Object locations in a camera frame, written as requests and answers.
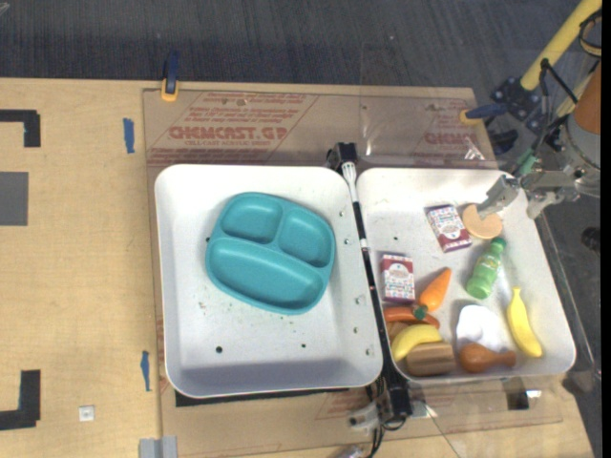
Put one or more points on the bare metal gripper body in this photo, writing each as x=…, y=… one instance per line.
x=558, y=183

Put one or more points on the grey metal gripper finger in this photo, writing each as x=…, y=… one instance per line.
x=538, y=203
x=500, y=193

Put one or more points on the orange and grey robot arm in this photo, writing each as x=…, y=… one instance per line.
x=588, y=108

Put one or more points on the tan round biscuit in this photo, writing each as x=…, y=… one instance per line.
x=486, y=228

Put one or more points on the red and white carton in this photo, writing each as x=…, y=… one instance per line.
x=448, y=228
x=397, y=278

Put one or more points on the green plastic bottle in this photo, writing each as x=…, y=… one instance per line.
x=483, y=275

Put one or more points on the white plastic tray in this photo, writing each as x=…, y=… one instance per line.
x=406, y=198
x=267, y=351

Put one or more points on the orange carrot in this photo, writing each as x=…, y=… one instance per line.
x=436, y=290

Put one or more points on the yellow banana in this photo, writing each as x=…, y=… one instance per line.
x=521, y=325
x=413, y=337

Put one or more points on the white rounded lump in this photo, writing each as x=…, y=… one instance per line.
x=477, y=327

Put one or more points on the thin black and white rod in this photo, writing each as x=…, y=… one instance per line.
x=364, y=241

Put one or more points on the orange sausage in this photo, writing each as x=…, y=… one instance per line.
x=398, y=314

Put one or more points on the brown chicken drumstick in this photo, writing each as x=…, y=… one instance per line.
x=479, y=358

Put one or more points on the brown bread loaf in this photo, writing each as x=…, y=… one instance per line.
x=430, y=360

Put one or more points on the brown cardboard board red print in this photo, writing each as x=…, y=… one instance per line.
x=267, y=122

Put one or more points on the teal divided plate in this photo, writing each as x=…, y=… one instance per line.
x=267, y=265

